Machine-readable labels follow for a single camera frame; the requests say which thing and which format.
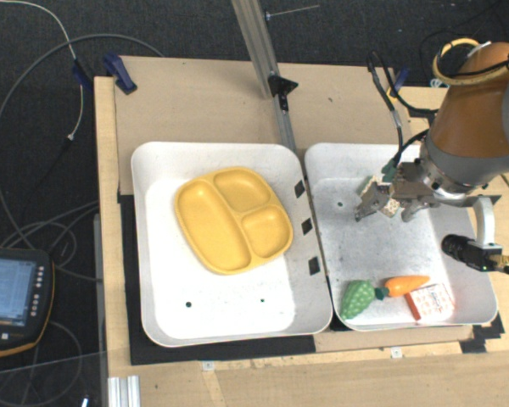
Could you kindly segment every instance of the yellow cable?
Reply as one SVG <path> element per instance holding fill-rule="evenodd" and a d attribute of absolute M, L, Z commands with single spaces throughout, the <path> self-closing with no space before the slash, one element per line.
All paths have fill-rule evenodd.
<path fill-rule="evenodd" d="M 504 65 L 501 68 L 498 68 L 497 70 L 490 71 L 486 74 L 476 75 L 472 76 L 470 78 L 451 78 L 446 75 L 443 75 L 441 71 L 439 70 L 438 66 L 438 59 L 442 58 L 449 50 L 451 50 L 453 47 L 456 47 L 458 45 L 471 45 L 473 47 L 477 47 L 479 44 L 474 39 L 470 38 L 461 38 L 461 39 L 455 39 L 454 41 L 447 42 L 443 48 L 441 48 L 441 51 L 439 54 L 433 59 L 432 63 L 432 71 L 434 75 L 439 78 L 442 82 L 449 86 L 472 86 L 477 85 L 480 83 L 485 83 L 486 81 L 494 80 L 494 78 L 500 77 L 501 75 L 504 75 L 509 70 L 509 65 Z"/>

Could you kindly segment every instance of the yellow divided plate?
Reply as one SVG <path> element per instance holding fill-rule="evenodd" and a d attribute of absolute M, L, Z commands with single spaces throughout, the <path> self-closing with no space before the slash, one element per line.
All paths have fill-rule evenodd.
<path fill-rule="evenodd" d="M 292 243 L 284 207 L 251 169 L 222 169 L 187 182 L 177 190 L 175 209 L 193 251 L 216 273 L 250 270 Z"/>

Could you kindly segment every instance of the black floor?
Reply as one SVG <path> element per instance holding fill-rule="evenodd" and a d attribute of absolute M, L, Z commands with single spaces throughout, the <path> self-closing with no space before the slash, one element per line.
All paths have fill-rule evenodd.
<path fill-rule="evenodd" d="M 118 33 L 150 43 L 170 57 L 248 60 L 230 0 L 25 0 L 52 10 L 70 37 Z M 280 62 L 365 64 L 376 49 L 395 68 L 411 70 L 406 84 L 427 86 L 429 65 L 446 41 L 471 36 L 480 42 L 509 41 L 509 0 L 261 0 L 275 16 L 268 27 Z M 30 65 L 64 41 L 56 22 L 41 10 L 0 4 L 0 110 L 9 90 Z M 95 75 L 104 75 L 108 51 L 152 55 L 128 41 L 80 42 L 75 51 Z M 72 143 L 66 142 L 80 108 L 79 88 L 71 74 L 67 48 L 30 73 L 11 95 L 0 118 L 0 184 L 20 226 L 98 199 L 92 96 Z M 92 218 L 72 231 L 77 250 L 67 269 L 94 274 Z M 66 225 L 76 218 L 62 220 Z M 59 226 L 31 240 L 48 249 Z M 0 244 L 14 228 L 0 202 Z M 53 251 L 59 263 L 70 257 L 68 236 Z M 57 274 L 52 320 L 79 340 L 83 354 L 98 351 L 95 284 Z M 38 363 L 74 357 L 75 342 L 56 326 L 46 331 Z M 0 360 L 0 370 L 29 365 L 34 351 Z"/>

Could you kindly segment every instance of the red and white box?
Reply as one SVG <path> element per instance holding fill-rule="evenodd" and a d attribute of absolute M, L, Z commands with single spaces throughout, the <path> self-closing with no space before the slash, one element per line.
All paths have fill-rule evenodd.
<path fill-rule="evenodd" d="M 406 300 L 417 321 L 441 321 L 449 318 L 455 308 L 449 291 L 442 283 L 406 294 Z"/>

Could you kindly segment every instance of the orange carrot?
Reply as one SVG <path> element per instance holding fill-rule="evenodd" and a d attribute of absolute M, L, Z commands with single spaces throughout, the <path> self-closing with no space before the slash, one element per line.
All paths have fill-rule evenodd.
<path fill-rule="evenodd" d="M 429 280 L 429 276 L 398 276 L 388 279 L 384 286 L 389 290 L 389 297 L 399 297 L 410 293 Z"/>

